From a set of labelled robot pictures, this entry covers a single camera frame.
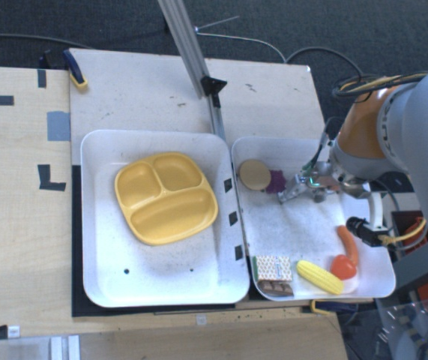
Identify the orange pepper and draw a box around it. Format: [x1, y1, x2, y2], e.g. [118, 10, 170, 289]
[330, 254, 358, 281]

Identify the pale flat board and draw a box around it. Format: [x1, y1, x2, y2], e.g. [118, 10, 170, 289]
[69, 48, 374, 311]

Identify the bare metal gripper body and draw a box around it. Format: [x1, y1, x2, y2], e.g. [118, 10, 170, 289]
[300, 160, 372, 204]

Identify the orange sausage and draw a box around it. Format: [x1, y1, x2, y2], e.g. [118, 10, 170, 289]
[336, 224, 360, 268]

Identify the brown chocolate bar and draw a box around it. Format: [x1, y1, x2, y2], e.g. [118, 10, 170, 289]
[257, 280, 295, 298]

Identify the tan round bread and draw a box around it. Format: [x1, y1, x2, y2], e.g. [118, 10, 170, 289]
[238, 158, 272, 191]

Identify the yellow corn cob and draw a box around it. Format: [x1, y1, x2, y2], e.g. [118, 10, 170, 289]
[296, 259, 345, 296]

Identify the patterned white carton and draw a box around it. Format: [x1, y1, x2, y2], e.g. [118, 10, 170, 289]
[253, 255, 294, 283]

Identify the black cylinder on white bracket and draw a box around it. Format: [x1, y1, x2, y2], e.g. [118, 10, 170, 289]
[346, 190, 391, 248]

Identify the yellow divided plate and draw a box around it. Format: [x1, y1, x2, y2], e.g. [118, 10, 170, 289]
[114, 151, 220, 247]

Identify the white plastic tray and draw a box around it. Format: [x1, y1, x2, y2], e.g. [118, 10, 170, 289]
[230, 136, 397, 302]
[80, 128, 251, 309]

